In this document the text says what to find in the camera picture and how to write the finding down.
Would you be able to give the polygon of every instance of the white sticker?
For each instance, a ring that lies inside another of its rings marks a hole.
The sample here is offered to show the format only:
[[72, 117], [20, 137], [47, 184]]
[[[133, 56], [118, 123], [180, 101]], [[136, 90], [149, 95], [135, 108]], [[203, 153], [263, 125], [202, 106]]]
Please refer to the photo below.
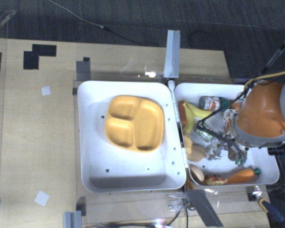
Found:
[[39, 191], [37, 197], [35, 198], [35, 202], [37, 204], [40, 204], [40, 205], [42, 205], [44, 207], [47, 204], [48, 198], [49, 198], [49, 195], [47, 195], [43, 191]]
[[51, 89], [49, 86], [42, 87], [42, 95], [43, 96], [50, 95], [50, 94], [51, 94]]

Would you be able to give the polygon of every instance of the toy banana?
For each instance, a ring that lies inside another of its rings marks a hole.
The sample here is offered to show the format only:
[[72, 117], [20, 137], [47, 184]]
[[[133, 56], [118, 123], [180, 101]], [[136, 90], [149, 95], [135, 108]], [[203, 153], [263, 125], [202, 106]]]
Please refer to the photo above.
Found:
[[205, 110], [201, 110], [199, 108], [197, 108], [196, 106], [188, 103], [186, 100], [184, 101], [186, 106], [194, 113], [194, 115], [198, 118], [205, 118], [207, 116], [209, 116], [212, 111], [205, 111]]
[[182, 104], [185, 108], [185, 114], [187, 118], [187, 123], [182, 129], [184, 134], [191, 133], [194, 127], [194, 112], [187, 106], [187, 104], [188, 103], [185, 101]]

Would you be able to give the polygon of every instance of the white wire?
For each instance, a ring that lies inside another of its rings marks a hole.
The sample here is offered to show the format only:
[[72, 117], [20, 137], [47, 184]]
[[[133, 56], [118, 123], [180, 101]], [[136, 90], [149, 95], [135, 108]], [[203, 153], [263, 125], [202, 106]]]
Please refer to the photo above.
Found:
[[83, 21], [83, 22], [89, 23], [89, 24], [91, 24], [91, 25], [98, 26], [98, 27], [100, 27], [100, 28], [102, 28], [102, 29], [104, 28], [103, 25], [99, 25], [99, 24], [96, 24], [96, 23], [92, 23], [92, 22], [90, 22], [90, 21], [88, 21], [88, 20], [85, 20], [85, 19], [79, 17], [78, 15], [76, 15], [75, 13], [73, 13], [72, 11], [70, 11], [70, 10], [68, 10], [67, 8], [61, 6], [60, 4], [54, 2], [53, 0], [48, 0], [48, 1], [54, 3], [54, 4], [57, 5], [58, 7], [64, 9], [64, 10], [67, 11], [67, 12], [69, 12], [70, 14], [74, 15], [76, 18], [78, 18], [79, 20], [81, 20], [81, 21]]

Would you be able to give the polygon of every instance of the orange plate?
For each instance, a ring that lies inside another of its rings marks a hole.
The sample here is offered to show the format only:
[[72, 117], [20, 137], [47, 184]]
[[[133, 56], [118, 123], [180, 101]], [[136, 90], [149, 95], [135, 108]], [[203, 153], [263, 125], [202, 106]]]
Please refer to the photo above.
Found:
[[105, 136], [114, 146], [136, 152], [156, 150], [164, 129], [162, 108], [146, 98], [120, 95], [109, 105]]

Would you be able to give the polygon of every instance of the wooden table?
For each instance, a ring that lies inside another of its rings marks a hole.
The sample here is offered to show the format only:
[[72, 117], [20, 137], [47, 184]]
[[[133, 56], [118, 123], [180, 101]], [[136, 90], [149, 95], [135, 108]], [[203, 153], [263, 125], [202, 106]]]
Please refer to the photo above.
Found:
[[[23, 52], [31, 51], [32, 44], [57, 45], [57, 56], [39, 57], [39, 70], [24, 70]], [[76, 61], [89, 57], [92, 72], [140, 72], [142, 68], [160, 72], [165, 49], [0, 39], [0, 52], [2, 65], [6, 64], [0, 73], [0, 228], [60, 228], [63, 213], [74, 212], [77, 202], [72, 95]], [[180, 74], [229, 77], [221, 51], [181, 49], [180, 60]], [[50, 95], [42, 95], [45, 86], [50, 86]], [[49, 195], [45, 206], [34, 202], [39, 191]], [[225, 227], [269, 227], [255, 202], [238, 199], [236, 192], [234, 197], [227, 205], [237, 207], [234, 212], [218, 212]], [[107, 206], [97, 205], [105, 218]], [[185, 227], [183, 216], [173, 227]], [[195, 211], [190, 212], [189, 224], [204, 227]]]

